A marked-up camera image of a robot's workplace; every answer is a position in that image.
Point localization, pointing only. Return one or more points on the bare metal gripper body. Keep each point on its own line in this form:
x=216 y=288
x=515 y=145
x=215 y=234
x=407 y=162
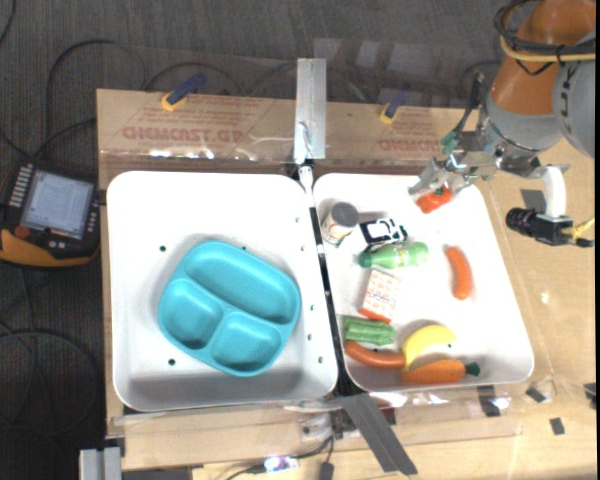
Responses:
x=480 y=160

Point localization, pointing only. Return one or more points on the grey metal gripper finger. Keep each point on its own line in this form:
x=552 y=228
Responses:
x=458 y=182
x=426 y=178

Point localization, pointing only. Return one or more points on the orange pepper with green stem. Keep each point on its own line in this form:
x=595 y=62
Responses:
x=434 y=201

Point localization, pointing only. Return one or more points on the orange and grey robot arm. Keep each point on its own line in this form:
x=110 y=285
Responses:
x=525 y=83

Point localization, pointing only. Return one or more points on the black and white carton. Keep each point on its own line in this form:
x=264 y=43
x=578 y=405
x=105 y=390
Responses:
x=381 y=230

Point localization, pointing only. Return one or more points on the green plastic bottle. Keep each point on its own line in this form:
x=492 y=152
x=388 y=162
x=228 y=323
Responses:
x=395 y=255

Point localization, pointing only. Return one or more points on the orange sausage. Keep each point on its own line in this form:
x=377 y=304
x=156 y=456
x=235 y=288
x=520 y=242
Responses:
x=372 y=357
x=460 y=274

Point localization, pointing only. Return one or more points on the white can with grey lid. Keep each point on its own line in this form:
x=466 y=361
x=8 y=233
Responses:
x=338 y=224

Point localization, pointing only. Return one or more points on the orange and white carton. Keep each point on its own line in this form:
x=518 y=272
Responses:
x=380 y=294

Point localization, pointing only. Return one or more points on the white plastic tray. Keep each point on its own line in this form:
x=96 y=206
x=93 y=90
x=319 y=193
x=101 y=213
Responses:
x=490 y=318
x=145 y=318

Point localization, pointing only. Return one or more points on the yellow banana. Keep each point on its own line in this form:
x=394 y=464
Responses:
x=422 y=340

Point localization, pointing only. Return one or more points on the green asparagus bundle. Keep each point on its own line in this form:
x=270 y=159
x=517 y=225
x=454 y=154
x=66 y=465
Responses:
x=369 y=331

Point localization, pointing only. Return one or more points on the orange carrot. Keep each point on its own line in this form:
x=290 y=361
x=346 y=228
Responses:
x=435 y=373

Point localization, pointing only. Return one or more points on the blue divided plate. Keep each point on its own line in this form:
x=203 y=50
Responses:
x=230 y=308

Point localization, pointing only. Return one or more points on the brown cardboard board red print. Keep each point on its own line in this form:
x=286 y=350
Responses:
x=190 y=128

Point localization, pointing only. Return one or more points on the black cylinder on white bracket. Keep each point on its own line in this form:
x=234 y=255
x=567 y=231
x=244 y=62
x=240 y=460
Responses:
x=554 y=193

